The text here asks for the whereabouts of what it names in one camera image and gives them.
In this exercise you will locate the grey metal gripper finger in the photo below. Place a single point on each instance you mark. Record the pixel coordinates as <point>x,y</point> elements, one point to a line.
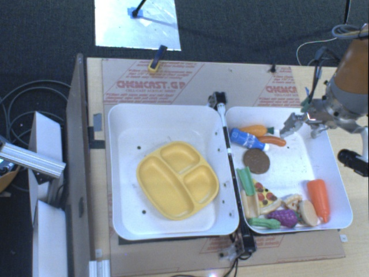
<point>317,131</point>
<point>291,124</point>

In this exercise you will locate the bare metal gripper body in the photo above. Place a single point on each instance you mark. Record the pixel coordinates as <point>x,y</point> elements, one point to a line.
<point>327,112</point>

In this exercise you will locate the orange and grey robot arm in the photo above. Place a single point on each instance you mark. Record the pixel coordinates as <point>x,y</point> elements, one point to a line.
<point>353,68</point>

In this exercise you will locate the orange sausage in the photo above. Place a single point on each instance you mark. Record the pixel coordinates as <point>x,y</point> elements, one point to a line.
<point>272,140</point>

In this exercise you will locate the orange carrot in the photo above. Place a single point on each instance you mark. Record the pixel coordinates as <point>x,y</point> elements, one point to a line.
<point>253,130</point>

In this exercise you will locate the white plastic tray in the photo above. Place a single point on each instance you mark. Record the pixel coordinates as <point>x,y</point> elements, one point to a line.
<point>129,206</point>
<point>291,166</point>

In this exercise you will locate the blue bottle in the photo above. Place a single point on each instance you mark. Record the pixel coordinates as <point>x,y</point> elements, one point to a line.
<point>245,138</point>

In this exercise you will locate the brown biscuit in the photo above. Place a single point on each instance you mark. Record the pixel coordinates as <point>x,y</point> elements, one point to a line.
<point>256,161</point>

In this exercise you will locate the orange squeeze bottle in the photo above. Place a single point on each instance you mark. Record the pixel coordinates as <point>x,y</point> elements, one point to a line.
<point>318,198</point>

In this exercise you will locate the thin black and white rod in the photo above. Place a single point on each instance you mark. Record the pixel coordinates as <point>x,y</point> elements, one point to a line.
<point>228,149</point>

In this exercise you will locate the green celery stalk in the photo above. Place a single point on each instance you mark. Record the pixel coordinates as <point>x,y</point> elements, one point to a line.
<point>246,180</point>

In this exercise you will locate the pale pastry piece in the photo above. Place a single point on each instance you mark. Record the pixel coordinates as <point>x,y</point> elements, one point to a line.
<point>292,201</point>

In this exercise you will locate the brown cardboard board red print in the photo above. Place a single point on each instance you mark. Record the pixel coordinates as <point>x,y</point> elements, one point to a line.
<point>230,79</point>

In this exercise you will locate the pizza slice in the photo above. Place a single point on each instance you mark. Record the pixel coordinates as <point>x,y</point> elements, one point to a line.
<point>263,196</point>

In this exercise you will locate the tan bread roll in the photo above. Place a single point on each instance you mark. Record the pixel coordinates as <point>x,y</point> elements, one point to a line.
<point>308,213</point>

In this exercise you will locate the tan hot dog bun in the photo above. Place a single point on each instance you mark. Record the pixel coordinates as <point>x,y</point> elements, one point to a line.
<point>250,206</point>

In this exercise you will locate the purple grapes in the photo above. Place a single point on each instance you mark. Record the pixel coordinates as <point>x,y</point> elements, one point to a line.
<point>284,217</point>

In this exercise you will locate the green pea pod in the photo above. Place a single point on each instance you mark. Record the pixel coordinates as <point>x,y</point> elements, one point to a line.
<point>263,223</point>

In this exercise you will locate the yellow divided plate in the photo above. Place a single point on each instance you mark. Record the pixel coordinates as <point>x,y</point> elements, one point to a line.
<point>173,183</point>

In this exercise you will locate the black cylinder on white bracket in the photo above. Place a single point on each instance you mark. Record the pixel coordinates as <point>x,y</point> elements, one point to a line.
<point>351,160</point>

